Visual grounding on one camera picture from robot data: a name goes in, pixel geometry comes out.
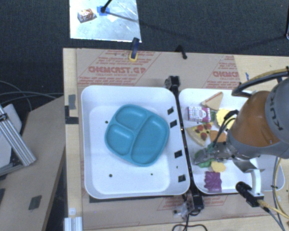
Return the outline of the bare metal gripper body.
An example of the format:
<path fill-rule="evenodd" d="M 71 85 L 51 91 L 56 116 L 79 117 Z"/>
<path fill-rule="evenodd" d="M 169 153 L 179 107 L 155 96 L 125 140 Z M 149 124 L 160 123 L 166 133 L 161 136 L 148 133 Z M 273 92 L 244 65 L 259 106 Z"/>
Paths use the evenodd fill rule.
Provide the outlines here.
<path fill-rule="evenodd" d="M 211 143 L 207 147 L 207 159 L 217 161 L 232 160 L 238 155 L 237 149 L 230 143 Z"/>

